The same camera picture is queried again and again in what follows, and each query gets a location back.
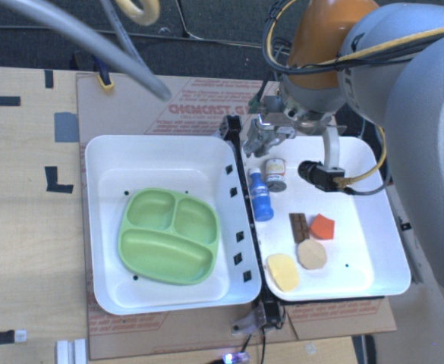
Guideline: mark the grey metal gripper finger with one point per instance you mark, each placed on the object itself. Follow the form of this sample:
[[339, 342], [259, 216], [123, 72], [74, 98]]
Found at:
[[270, 144], [252, 142]]

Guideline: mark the yellow oval slice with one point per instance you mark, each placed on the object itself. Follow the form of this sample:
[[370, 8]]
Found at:
[[283, 272]]

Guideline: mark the brown cardboard board red print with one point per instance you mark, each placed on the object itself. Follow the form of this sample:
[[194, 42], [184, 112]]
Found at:
[[130, 104]]

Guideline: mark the blue plastic bottle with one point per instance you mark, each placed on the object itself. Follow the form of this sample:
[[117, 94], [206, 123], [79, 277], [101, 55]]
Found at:
[[261, 199]]

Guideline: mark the small white and yellow can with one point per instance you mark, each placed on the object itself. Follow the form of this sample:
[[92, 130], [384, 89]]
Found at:
[[275, 173]]

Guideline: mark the brown chocolate bar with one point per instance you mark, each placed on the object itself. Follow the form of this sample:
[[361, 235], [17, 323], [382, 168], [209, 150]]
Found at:
[[300, 228]]

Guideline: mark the black cylinder on white bracket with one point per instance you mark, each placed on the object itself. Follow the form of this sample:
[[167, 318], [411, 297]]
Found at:
[[320, 174]]

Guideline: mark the tan round biscuit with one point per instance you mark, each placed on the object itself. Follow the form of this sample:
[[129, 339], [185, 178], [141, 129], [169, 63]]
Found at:
[[312, 254]]

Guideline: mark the orange wedge block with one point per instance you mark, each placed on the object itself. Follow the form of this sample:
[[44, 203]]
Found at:
[[322, 228]]

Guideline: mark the green divided plate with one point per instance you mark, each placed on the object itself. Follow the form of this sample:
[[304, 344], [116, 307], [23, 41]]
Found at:
[[161, 248]]

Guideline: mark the white plastic tray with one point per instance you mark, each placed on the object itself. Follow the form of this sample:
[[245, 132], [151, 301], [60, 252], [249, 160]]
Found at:
[[358, 222], [161, 157]]

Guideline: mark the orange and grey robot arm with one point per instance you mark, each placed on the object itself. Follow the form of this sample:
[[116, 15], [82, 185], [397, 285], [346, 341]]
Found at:
[[396, 101]]

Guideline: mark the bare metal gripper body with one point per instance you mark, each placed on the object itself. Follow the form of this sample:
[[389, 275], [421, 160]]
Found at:
[[282, 121]]

